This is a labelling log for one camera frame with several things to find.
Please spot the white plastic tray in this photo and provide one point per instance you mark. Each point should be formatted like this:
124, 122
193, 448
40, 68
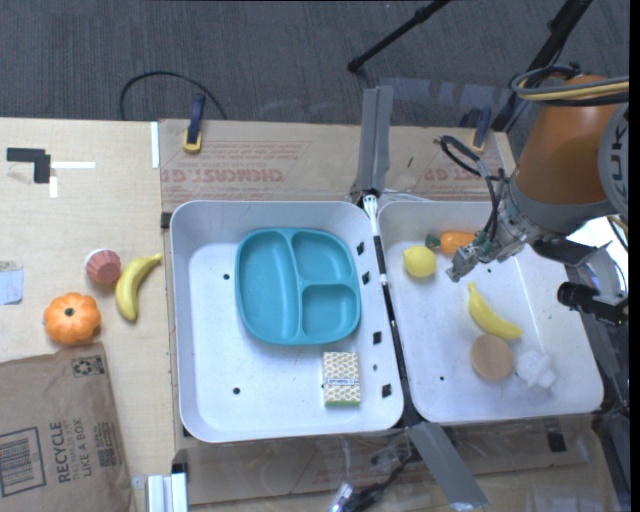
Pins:
280, 395
440, 320

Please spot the brown cardboard board red print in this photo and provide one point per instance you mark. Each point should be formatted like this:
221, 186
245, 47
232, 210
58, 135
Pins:
300, 165

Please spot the orange pumpkin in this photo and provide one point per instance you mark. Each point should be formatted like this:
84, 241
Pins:
71, 320

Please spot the blue divided plate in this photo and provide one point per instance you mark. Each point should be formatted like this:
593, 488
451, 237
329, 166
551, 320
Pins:
270, 285

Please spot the brown paper bag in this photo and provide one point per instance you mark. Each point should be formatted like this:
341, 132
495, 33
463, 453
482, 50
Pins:
55, 430

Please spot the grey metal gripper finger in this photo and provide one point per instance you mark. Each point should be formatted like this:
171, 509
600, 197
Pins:
456, 266
470, 256

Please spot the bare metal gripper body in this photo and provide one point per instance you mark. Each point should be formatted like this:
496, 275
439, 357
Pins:
507, 235

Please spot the white crumpled plastic lump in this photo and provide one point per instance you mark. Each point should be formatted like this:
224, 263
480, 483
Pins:
534, 369

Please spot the black cylinder on white bracket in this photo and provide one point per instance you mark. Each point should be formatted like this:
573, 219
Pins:
580, 296

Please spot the orange carrot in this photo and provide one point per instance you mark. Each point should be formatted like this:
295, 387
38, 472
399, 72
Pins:
456, 241

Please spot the yellow green patterned carton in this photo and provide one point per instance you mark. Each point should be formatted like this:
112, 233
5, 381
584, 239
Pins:
341, 378

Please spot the yellow lemon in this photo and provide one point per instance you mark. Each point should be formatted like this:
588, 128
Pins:
419, 261

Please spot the tan round biscuit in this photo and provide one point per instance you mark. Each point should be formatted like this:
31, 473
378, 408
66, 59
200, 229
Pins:
491, 357

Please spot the white paper piece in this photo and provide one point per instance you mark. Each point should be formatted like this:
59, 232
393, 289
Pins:
10, 285

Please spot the yellow banana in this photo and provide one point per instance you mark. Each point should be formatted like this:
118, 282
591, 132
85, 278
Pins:
129, 285
487, 317

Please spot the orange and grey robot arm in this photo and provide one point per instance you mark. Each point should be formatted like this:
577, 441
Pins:
565, 150

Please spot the pink cupcake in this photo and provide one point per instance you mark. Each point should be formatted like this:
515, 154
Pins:
103, 266

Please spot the black tripod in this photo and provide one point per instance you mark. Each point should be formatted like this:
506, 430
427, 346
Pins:
380, 46

